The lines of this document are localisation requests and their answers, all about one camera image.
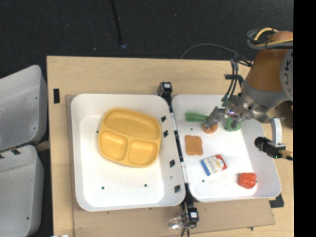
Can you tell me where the black cylinder on white bracket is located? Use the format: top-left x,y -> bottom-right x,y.
254,117 -> 287,159

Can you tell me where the green toy cucumber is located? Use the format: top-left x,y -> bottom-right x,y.
185,111 -> 210,123

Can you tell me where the yellow divided plate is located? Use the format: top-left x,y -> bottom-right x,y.
97,107 -> 163,169

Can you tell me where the orange toy doughnut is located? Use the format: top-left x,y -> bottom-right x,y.
202,123 -> 219,134

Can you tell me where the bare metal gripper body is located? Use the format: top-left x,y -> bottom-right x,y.
226,95 -> 272,123

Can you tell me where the red toy bell pepper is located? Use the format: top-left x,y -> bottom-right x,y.
237,172 -> 258,190

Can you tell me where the white blue red carton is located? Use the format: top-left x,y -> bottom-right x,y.
200,153 -> 230,177

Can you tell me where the green round toy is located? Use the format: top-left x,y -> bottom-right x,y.
224,116 -> 243,132

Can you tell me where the black block with wires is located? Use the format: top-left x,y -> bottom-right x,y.
157,81 -> 173,96
186,207 -> 199,223

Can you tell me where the white plastic tray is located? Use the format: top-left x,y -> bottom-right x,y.
70,93 -> 187,212
171,94 -> 282,203

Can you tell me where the brown toy bread slice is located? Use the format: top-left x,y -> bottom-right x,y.
184,134 -> 204,156

